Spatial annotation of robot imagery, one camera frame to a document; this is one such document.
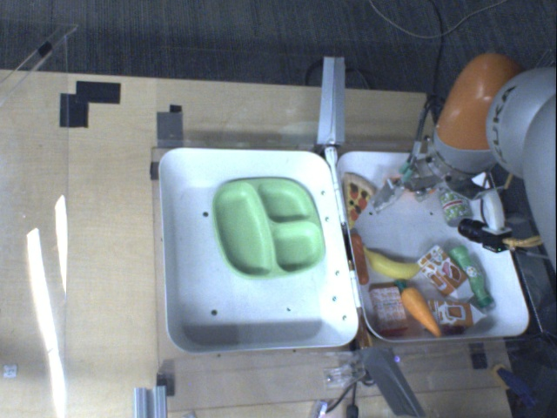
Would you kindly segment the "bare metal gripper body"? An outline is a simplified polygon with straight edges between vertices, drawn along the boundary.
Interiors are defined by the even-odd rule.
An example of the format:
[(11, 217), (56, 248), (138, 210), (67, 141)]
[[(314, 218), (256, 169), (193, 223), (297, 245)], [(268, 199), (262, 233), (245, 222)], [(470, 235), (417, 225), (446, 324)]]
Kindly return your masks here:
[(411, 192), (426, 193), (433, 189), (456, 192), (465, 199), (477, 199), (484, 188), (473, 181), (474, 175), (458, 171), (442, 161), (419, 159), (402, 165), (402, 184)]

